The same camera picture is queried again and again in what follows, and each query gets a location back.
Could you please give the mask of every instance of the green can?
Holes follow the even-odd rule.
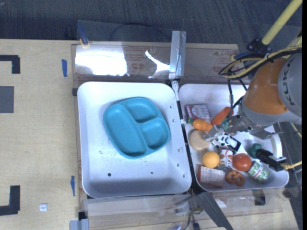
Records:
[[[269,178],[270,172],[265,169],[260,163],[253,161],[251,168],[249,169],[249,171],[247,171],[247,174],[259,183],[263,183]]]

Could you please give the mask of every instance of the blue plate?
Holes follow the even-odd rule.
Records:
[[[163,115],[144,97],[111,105],[104,113],[103,123],[113,146],[128,159],[151,154],[170,140],[170,130]]]

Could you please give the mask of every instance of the dark floor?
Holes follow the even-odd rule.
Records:
[[[265,35],[291,0],[0,0],[0,38],[64,40],[76,37],[77,22],[145,24],[187,31],[189,43],[235,43],[240,50]],[[287,46],[302,27],[302,6],[271,42]],[[302,140],[290,124],[284,129],[285,154],[301,160]],[[302,173],[291,174],[291,198],[302,229]]]

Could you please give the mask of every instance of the beige round object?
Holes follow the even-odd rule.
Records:
[[[204,135],[206,135],[204,131],[197,129],[190,133],[189,144],[196,151],[204,151],[209,147],[210,142],[205,140]]]
[[[215,151],[207,151],[202,157],[202,162],[208,168],[215,168],[220,162],[220,156]]]

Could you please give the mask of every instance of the soda can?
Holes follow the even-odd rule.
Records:
[[[232,171],[232,156],[233,152],[228,149],[221,149],[220,152],[220,162],[217,166],[218,170],[222,170],[224,172]]]
[[[247,174],[250,175],[254,180],[259,183],[265,182],[270,175],[270,172],[265,169],[260,163],[253,161],[251,168],[247,171]]]

